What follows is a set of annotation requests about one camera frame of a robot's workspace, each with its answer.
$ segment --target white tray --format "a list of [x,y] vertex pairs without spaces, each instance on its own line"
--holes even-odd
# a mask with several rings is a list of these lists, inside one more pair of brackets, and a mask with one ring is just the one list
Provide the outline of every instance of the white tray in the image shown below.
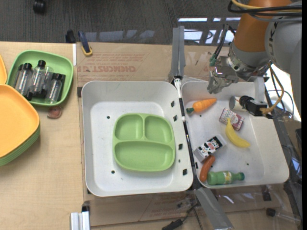
[[[189,150],[178,93],[173,85],[168,82],[92,81],[82,89],[82,105],[85,179],[92,194],[123,196],[179,192],[192,185]],[[160,115],[171,123],[176,155],[169,169],[134,172],[116,163],[112,152],[114,124],[127,113]]]
[[[237,112],[245,118],[238,134],[251,143],[247,149],[233,145],[225,134],[226,125],[219,122],[223,109],[229,109],[231,96],[255,97],[254,83],[232,84],[223,88],[218,94],[209,94],[207,86],[206,81],[190,81],[184,83],[181,88],[185,108],[192,107],[193,103],[198,100],[217,98],[217,102],[203,112],[186,114],[192,148],[195,149],[208,139],[221,134],[227,145],[213,154],[216,160],[210,171],[243,172],[245,180],[225,185],[208,185],[207,182],[201,182],[202,185],[208,188],[227,188],[285,182],[289,177],[289,169],[273,120],[255,117],[248,112]],[[198,166],[199,177],[202,163],[196,156],[194,160]]]

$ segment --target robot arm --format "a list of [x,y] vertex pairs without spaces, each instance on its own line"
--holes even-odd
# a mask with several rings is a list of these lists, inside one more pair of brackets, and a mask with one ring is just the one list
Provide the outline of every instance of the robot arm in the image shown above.
[[218,93],[223,87],[238,82],[239,78],[250,81],[253,77],[263,76],[273,63],[290,74],[295,103],[301,115],[302,22],[301,17],[293,16],[294,13],[290,10],[281,11],[285,6],[288,9],[301,9],[298,6],[301,4],[292,3],[290,0],[250,0],[248,5],[245,5],[248,9],[240,11],[245,13],[240,19],[228,56],[219,57],[214,62],[215,69],[210,72],[208,92]]

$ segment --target toy bottle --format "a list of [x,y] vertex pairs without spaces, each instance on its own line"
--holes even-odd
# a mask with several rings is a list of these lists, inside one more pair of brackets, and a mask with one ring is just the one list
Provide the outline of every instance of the toy bottle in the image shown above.
[[30,92],[33,94],[33,96],[40,94],[40,92],[42,91],[46,74],[45,65],[46,62],[44,60],[40,60],[37,66],[34,68],[32,83],[30,86]]
[[24,97],[26,97],[28,94],[29,87],[31,84],[31,78],[32,78],[32,65],[30,63],[25,63],[18,75],[17,83],[15,86],[15,89]]
[[46,73],[45,73],[45,79],[42,86],[42,95],[45,96],[48,92],[48,89],[50,88],[50,83],[53,77],[53,68],[46,66],[45,67]]
[[16,87],[16,84],[17,84],[17,80],[18,80],[18,77],[19,77],[19,74],[21,72],[21,70],[23,69],[23,64],[21,64],[18,69],[17,69],[17,72],[16,72],[16,75],[15,75],[15,78],[14,78],[14,82],[13,82],[13,87],[15,88]]
[[267,208],[266,213],[267,213],[267,216],[287,220],[297,226],[301,224],[301,218],[298,215],[295,215],[293,213],[290,213],[290,212],[287,212],[281,209]]
[[51,80],[50,88],[46,95],[46,102],[47,103],[55,103],[58,101],[59,94],[62,88],[62,74],[57,73],[55,78]]
[[231,171],[208,172],[207,182],[209,185],[231,184],[236,180],[243,181],[245,178],[242,172]]

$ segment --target chair wheel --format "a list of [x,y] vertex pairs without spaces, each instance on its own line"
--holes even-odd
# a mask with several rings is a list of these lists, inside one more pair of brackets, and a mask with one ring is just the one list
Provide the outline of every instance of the chair wheel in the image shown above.
[[33,4],[33,10],[37,13],[45,12],[46,3],[44,1],[35,0]]

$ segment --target green plate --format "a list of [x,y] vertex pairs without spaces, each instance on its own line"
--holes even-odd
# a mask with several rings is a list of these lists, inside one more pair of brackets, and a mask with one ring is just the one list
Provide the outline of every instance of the green plate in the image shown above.
[[113,155],[124,169],[157,172],[175,160],[175,138],[171,124],[151,114],[125,114],[113,131]]
[[18,67],[24,63],[31,63],[32,67],[35,68],[39,60],[44,60],[46,62],[46,66],[52,67],[55,73],[60,73],[65,75],[65,81],[62,86],[62,95],[61,99],[55,103],[45,103],[44,99],[41,98],[33,98],[29,102],[31,104],[39,105],[39,106],[55,106],[61,104],[67,97],[71,83],[73,78],[73,65],[70,60],[65,57],[44,52],[38,50],[26,50],[21,52],[13,62],[13,65],[10,69],[8,79],[6,84],[12,86],[15,74],[17,72]]

